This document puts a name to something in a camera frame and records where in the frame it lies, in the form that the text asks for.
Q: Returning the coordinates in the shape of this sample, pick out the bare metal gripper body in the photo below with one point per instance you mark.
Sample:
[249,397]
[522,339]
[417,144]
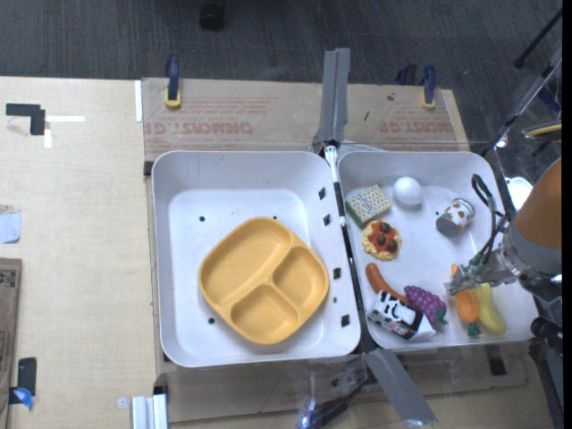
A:
[491,270]

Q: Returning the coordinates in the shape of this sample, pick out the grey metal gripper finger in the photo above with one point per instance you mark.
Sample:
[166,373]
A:
[462,272]
[453,288]

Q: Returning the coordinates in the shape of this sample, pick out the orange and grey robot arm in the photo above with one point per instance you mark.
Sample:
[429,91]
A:
[540,212]

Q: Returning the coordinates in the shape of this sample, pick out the orange toy carrot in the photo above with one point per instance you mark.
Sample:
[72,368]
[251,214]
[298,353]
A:
[467,308]

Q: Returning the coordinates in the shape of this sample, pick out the purple toy grapes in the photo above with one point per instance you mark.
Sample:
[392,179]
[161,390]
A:
[424,302]

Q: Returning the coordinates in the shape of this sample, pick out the white plastic tray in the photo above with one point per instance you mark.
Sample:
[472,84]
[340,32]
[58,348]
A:
[429,257]
[187,257]

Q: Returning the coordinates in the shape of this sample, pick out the yellow toy banana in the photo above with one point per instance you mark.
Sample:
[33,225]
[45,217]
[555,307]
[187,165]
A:
[489,313]

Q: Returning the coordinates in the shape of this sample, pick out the white cup with orange print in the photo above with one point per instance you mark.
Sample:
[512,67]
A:
[458,215]

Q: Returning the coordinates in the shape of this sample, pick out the black and white carton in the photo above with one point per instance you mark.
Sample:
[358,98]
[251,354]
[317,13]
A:
[397,317]

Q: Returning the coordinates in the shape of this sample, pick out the orange toy sausage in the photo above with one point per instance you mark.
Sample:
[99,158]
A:
[377,280]

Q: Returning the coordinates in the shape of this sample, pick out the toy spaghetti with meatballs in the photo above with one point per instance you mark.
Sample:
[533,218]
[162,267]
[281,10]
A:
[380,241]

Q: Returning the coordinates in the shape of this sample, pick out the white ball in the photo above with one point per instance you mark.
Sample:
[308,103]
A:
[407,190]

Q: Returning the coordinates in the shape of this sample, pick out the green and yellow patterned packet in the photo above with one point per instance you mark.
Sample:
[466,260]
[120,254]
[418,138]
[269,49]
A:
[368,204]

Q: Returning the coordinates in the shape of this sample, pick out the yellow divided plate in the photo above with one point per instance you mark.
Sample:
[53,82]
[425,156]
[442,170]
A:
[250,257]

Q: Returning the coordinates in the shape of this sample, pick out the brown cardboard board red print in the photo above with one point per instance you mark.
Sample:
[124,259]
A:
[268,119]

